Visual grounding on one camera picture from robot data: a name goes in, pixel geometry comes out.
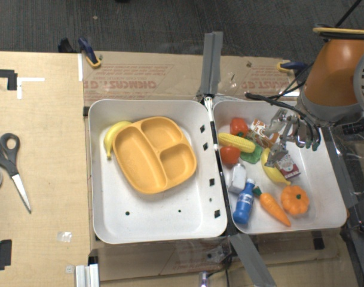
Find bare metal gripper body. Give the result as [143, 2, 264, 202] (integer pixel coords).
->
[280, 114, 314, 149]

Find yellow banana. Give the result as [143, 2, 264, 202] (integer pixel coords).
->
[103, 120, 133, 161]
[261, 147, 292, 187]

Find red and white carton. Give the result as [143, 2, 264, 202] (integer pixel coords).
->
[275, 153, 301, 181]

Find orange and white carton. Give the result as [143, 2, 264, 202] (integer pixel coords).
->
[248, 118, 280, 149]

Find green lettuce leaf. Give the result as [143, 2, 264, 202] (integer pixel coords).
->
[239, 135, 264, 165]

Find red bell pepper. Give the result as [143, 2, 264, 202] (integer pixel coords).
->
[230, 117, 249, 138]

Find yellow corn cob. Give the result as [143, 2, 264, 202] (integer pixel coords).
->
[217, 132, 256, 154]

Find white bottle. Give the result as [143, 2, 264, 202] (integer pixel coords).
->
[228, 163, 248, 195]

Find red tomato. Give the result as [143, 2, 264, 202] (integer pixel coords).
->
[219, 145, 241, 165]

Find orange pumpkin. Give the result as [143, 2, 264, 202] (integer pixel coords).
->
[280, 185, 310, 216]

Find orange carrot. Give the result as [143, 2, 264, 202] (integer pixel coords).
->
[252, 186, 292, 228]

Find white plastic tray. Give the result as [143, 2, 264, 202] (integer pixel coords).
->
[212, 100, 348, 236]
[88, 99, 228, 245]

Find blue bottle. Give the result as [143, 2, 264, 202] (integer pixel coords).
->
[232, 178, 256, 225]

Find orange divided plate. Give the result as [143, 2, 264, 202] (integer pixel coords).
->
[112, 115, 198, 195]

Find brown cardboard board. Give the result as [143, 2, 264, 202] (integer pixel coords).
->
[81, 51, 351, 282]

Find grey handled scissors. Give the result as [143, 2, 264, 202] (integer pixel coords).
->
[0, 132, 32, 215]

